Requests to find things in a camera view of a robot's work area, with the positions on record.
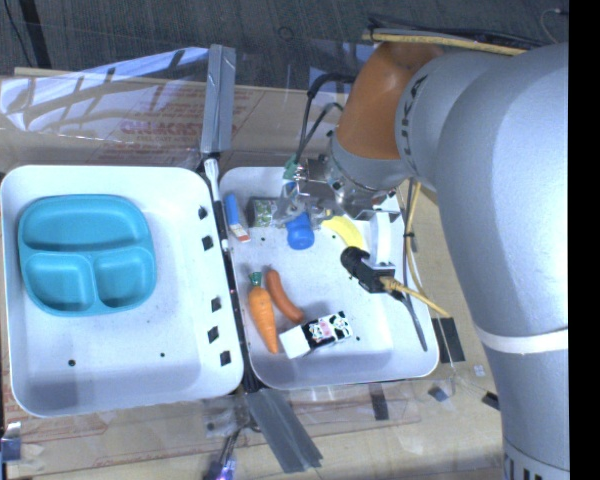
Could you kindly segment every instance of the blue plate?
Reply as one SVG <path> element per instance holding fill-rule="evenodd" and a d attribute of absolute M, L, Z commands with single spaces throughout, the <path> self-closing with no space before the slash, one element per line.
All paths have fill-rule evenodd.
<path fill-rule="evenodd" d="M 29 296 L 53 315 L 133 309 L 156 286 L 147 221 L 136 205 L 119 196 L 38 199 L 20 217 L 18 253 Z"/>

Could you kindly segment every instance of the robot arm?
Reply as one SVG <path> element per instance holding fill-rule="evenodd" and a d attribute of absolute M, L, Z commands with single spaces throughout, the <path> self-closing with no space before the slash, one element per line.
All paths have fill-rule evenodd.
<path fill-rule="evenodd" d="M 384 43 L 320 173 L 352 218 L 408 178 L 436 192 L 494 375 L 511 480 L 570 476 L 567 85 L 567 44 L 509 58 Z M 311 192 L 316 181 L 304 181 Z"/>

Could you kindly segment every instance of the toy carrot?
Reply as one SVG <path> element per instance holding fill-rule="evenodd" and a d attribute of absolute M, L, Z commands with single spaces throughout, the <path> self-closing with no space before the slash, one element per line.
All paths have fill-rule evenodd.
<path fill-rule="evenodd" d="M 249 310 L 251 317 L 262 337 L 267 349 L 272 354 L 278 353 L 278 333 L 276 332 L 276 320 L 273 314 L 273 303 L 271 295 L 262 287 L 262 273 L 253 272 L 251 280 L 251 291 L 249 292 Z"/>
<path fill-rule="evenodd" d="M 280 273 L 277 270 L 270 269 L 264 275 L 264 279 L 267 283 L 267 289 L 271 294 L 273 303 L 280 310 L 280 312 L 294 324 L 299 324 L 302 322 L 304 320 L 304 313 L 289 300 L 289 297 L 285 293 L 284 287 L 282 286 Z"/>

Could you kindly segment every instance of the gray floor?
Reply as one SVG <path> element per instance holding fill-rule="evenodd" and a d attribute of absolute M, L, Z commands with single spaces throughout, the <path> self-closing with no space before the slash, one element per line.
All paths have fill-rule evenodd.
<path fill-rule="evenodd" d="M 0 74 L 35 64 L 17 0 L 0 0 Z M 241 84 L 307 88 L 310 68 L 355 72 L 342 43 L 370 13 L 424 27 L 479 28 L 568 40 L 569 0 L 36 0 L 53 68 L 81 70 L 184 46 L 219 43 L 240 55 Z"/>

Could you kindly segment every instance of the sausage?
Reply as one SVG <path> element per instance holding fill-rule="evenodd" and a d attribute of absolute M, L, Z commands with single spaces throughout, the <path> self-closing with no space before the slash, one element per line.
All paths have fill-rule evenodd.
<path fill-rule="evenodd" d="M 273 303 L 280 312 L 295 324 L 302 322 L 304 320 L 304 313 L 287 297 L 282 287 L 280 273 L 274 269 L 268 270 L 265 274 L 265 283 Z"/>

